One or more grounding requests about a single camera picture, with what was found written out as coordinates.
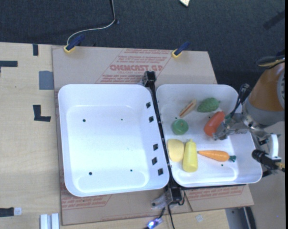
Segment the light wood surface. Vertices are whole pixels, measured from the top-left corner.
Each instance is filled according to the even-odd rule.
[[[22,214],[0,218],[0,229],[39,228],[39,215],[59,213],[60,184],[54,90],[39,90],[39,71],[52,72],[51,45],[0,42],[0,61],[18,61],[2,67],[0,76],[0,208],[20,207]],[[34,121],[33,105],[50,122]],[[159,229],[172,228],[168,215]],[[69,229],[145,228],[153,218],[61,226]],[[178,228],[228,229],[225,210],[173,215]]]

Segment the blue clamp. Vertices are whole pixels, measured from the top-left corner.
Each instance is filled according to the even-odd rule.
[[[176,50],[172,51],[172,56],[174,58],[178,58],[180,56],[180,54],[182,53],[182,51],[186,50],[189,45],[190,45],[189,42],[183,43],[179,48],[177,48]]]
[[[84,39],[85,39],[84,35],[79,35],[79,36],[75,37],[74,40],[72,42],[70,42],[70,44],[66,45],[63,48],[63,50],[66,53],[71,53],[72,51],[75,50],[75,46],[79,45]]]

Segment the yellow bottle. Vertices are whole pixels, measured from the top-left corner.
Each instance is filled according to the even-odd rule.
[[[194,172],[198,169],[197,147],[192,139],[185,144],[182,168],[186,172]]]

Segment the white tray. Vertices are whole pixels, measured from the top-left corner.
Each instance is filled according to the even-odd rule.
[[[160,189],[169,171],[150,92],[70,84],[58,94],[64,179],[75,196]]]
[[[255,183],[261,179],[261,164],[255,161],[251,153],[255,145],[250,133],[230,135],[225,140],[215,141],[208,137],[203,128],[209,116],[217,111],[230,113],[237,100],[237,92],[227,85],[203,85],[203,84],[166,84],[158,87],[156,97],[161,114],[161,121],[165,141],[174,138],[186,142],[189,139],[197,144],[197,150],[216,149],[227,151],[230,155],[236,155],[233,162],[218,162],[210,158],[198,155],[198,170],[188,173],[182,169],[182,162],[172,162],[172,173],[174,180],[183,187],[210,187]],[[171,129],[171,124],[179,118],[180,111],[193,99],[200,101],[214,97],[220,100],[217,110],[212,113],[200,113],[193,110],[183,119],[189,125],[188,131],[184,135],[175,135]]]

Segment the robotic hand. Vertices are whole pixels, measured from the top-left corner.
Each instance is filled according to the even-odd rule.
[[[252,157],[267,169],[285,171],[278,157],[278,136],[264,129],[285,120],[285,56],[264,57],[257,65],[266,68],[253,90],[248,84],[240,88],[234,110],[222,119],[217,113],[205,126],[211,129],[215,140],[223,140],[232,134],[250,132],[257,149]],[[241,113],[236,113],[242,104]]]

